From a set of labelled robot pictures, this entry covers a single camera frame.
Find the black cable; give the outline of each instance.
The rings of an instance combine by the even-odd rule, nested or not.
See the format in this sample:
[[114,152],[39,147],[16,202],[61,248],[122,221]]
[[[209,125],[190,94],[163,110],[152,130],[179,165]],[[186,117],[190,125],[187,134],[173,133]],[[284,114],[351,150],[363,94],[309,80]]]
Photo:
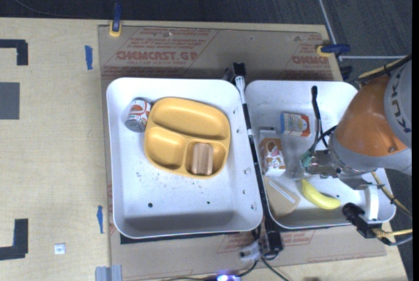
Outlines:
[[256,260],[255,263],[252,265],[252,267],[250,267],[246,272],[243,272],[242,274],[239,274],[237,276],[241,278],[242,276],[248,275],[253,269],[255,269],[258,262],[259,260]]
[[334,130],[335,130],[335,128],[337,127],[337,125],[334,125],[334,127],[330,127],[330,129],[328,129],[326,132],[324,132],[321,136],[320,136],[320,138],[319,138],[319,140],[317,141],[317,144],[319,143],[319,141],[320,140],[322,140],[324,137],[327,137],[327,136],[329,136]]
[[406,237],[405,239],[397,240],[395,242],[391,242],[387,238],[381,238],[381,241],[383,243],[385,243],[385,245],[388,245],[388,246],[398,246],[398,245],[402,245],[402,244],[405,244],[407,242],[410,242],[412,239],[413,239],[413,234]]
[[275,260],[275,258],[278,256],[279,252],[276,252],[274,255],[272,256],[263,256],[263,259],[267,260],[267,261],[271,261],[271,260]]
[[379,76],[383,76],[383,75],[389,75],[391,71],[393,71],[394,69],[401,67],[403,64],[405,64],[406,62],[410,61],[412,59],[412,54],[405,56],[404,58],[402,58],[401,60],[399,60],[398,62],[396,62],[395,64],[393,64],[390,67],[387,67],[388,64],[386,64],[382,70],[377,71],[376,73],[364,76],[364,77],[358,77],[354,80],[354,82],[356,83],[364,83],[367,81],[370,81],[372,79],[375,79]]
[[[314,85],[312,87],[312,105],[314,110],[314,116],[316,117],[316,124],[319,124],[320,120],[320,110],[319,105],[317,104],[317,87]],[[316,125],[316,136],[314,137],[314,143],[313,146],[311,146],[310,151],[313,153],[315,146],[317,145],[318,138],[319,138],[319,125]]]
[[280,272],[276,271],[271,265],[269,265],[266,262],[266,259],[262,258],[262,262],[276,275],[278,275],[280,278],[282,278],[283,281],[289,281],[284,275],[282,275]]
[[253,229],[251,231],[251,235],[253,236],[254,240],[258,240],[261,237],[261,227],[262,224],[259,224],[259,226],[256,229]]
[[321,133],[320,140],[323,142],[324,146],[327,148],[327,142],[326,142],[325,137],[323,136],[324,133],[323,133],[323,128],[322,127],[320,127],[320,133]]

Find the yellow divided tray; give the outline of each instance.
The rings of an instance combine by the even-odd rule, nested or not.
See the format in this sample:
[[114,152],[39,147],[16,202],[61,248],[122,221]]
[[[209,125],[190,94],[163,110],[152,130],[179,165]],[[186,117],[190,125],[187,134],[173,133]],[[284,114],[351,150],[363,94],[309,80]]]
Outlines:
[[[212,173],[192,173],[194,146],[212,146]],[[144,136],[147,159],[157,168],[193,178],[211,178],[224,167],[230,146],[230,123],[213,106],[167,97],[153,104]]]

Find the table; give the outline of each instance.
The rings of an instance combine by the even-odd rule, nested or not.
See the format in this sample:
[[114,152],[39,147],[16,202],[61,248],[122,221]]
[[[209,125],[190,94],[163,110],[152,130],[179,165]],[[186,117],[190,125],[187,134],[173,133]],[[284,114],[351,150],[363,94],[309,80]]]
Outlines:
[[[0,39],[24,39],[29,47],[28,66],[16,65],[16,49],[0,49],[0,82],[20,83],[19,119],[0,119],[0,247],[12,245],[15,219],[29,222],[28,253],[23,259],[0,261],[0,280],[94,280],[97,266],[112,264],[98,55],[98,26],[108,23],[0,19]],[[124,24],[192,25],[140,21]],[[310,29],[272,24],[207,26]],[[327,36],[323,26],[317,29]],[[86,64],[90,49],[92,69]],[[103,233],[98,206],[103,208]],[[54,245],[62,243],[65,254],[56,254]],[[397,248],[386,247],[386,253],[280,270],[291,280],[406,280]],[[267,269],[256,269],[244,280],[276,278]]]

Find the banana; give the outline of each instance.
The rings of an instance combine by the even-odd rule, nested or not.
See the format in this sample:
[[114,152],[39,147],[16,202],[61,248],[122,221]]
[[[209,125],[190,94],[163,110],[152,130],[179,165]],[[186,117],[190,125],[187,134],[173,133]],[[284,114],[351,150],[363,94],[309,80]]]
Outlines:
[[340,206],[339,199],[323,195],[305,179],[301,180],[301,190],[302,195],[319,208],[334,210]]

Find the black tape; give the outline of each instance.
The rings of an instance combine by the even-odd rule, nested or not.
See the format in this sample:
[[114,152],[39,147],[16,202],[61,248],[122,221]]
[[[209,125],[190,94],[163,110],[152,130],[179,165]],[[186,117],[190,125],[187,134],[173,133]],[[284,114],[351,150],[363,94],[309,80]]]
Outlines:
[[243,104],[243,111],[244,111],[244,120],[246,122],[246,128],[249,130],[251,128],[250,123],[250,115],[249,115],[249,109],[247,108],[247,104]]
[[0,82],[0,119],[19,119],[20,83]]
[[28,252],[28,220],[15,219],[13,232],[13,245],[0,248],[0,260],[21,259]]
[[16,65],[27,66],[27,42],[21,39],[0,39],[0,48],[16,49]]

